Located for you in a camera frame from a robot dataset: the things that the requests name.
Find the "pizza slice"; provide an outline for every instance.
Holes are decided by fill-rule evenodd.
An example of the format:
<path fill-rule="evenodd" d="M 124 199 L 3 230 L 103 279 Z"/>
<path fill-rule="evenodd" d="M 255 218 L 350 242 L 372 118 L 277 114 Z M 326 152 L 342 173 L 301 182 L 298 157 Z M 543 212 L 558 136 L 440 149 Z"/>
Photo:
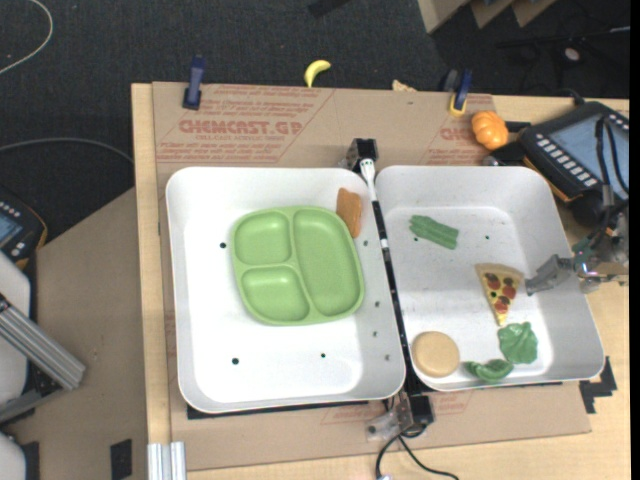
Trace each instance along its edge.
<path fill-rule="evenodd" d="M 499 263 L 480 263 L 476 265 L 476 272 L 498 325 L 503 325 L 524 275 Z"/>

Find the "white tray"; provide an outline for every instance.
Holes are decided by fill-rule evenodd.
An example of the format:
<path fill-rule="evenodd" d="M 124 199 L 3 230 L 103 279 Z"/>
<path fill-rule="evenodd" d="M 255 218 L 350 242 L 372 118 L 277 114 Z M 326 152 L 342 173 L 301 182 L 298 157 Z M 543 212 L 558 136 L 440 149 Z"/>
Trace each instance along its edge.
<path fill-rule="evenodd" d="M 546 181 L 524 167 L 394 166 L 380 172 L 376 187 L 409 344 L 421 332 L 441 331 L 457 343 L 462 361 L 503 358 L 474 264 L 503 263 L 531 278 L 552 254 L 572 256 Z M 457 247 L 415 241 L 415 214 L 457 228 Z M 531 322 L 538 358 L 491 386 L 598 375 L 604 353 L 577 277 L 530 297 L 524 286 L 518 292 L 507 323 Z M 462 366 L 444 378 L 415 371 L 440 391 L 488 387 Z"/>
<path fill-rule="evenodd" d="M 365 295 L 351 316 L 270 326 L 244 308 L 229 243 L 233 223 L 261 209 L 335 210 L 338 189 L 363 200 L 355 240 Z M 202 412 L 387 398 L 405 363 L 375 219 L 364 181 L 345 169 L 189 167 L 166 188 L 174 279 L 178 380 Z"/>

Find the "banana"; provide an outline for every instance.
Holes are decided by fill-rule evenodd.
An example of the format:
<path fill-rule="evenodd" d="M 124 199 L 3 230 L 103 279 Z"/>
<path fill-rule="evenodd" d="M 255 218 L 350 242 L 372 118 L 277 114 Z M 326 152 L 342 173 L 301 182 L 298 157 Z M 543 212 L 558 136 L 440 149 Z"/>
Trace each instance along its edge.
<path fill-rule="evenodd" d="M 331 63 L 322 59 L 313 61 L 309 64 L 304 72 L 304 81 L 306 82 L 307 87 L 311 87 L 313 85 L 313 81 L 318 73 L 326 71 L 330 67 Z"/>

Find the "black floor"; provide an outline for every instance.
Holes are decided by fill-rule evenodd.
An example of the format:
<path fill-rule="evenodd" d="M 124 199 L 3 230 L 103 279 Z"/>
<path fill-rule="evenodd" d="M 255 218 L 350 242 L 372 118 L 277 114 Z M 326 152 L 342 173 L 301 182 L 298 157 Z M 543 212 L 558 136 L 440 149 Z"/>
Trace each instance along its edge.
<path fill-rule="evenodd" d="M 306 65 L 326 58 L 317 86 L 399 79 L 431 91 L 449 69 L 469 68 L 474 92 L 629 98 L 630 33 L 591 34 L 629 25 L 630 0 L 559 0 L 524 28 L 507 10 L 482 30 L 464 7 L 431 35 L 416 0 L 352 0 L 321 17 L 309 9 L 319 0 L 39 1 L 53 15 L 51 41 L 0 74 L 0 184 L 42 215 L 50 238 L 132 187 L 131 165 L 76 143 L 1 148 L 75 137 L 131 154 L 130 84 L 186 80 L 194 53 L 207 59 L 205 82 L 302 85 Z M 33 3 L 0 0 L 0 70 L 47 30 Z M 585 34 L 575 65 L 559 60 L 566 41 L 543 41 Z"/>

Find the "toy bread slice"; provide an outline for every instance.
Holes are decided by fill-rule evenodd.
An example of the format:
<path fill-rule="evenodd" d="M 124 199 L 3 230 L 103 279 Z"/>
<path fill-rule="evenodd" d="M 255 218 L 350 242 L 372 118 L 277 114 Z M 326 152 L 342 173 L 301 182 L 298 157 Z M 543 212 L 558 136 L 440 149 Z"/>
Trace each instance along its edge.
<path fill-rule="evenodd" d="M 345 188 L 338 190 L 338 204 L 336 213 L 345 222 L 352 238 L 360 234 L 360 217 L 362 215 L 362 200 L 354 192 Z"/>
<path fill-rule="evenodd" d="M 480 263 L 475 267 L 496 321 L 502 326 L 524 275 L 515 268 L 499 263 Z"/>

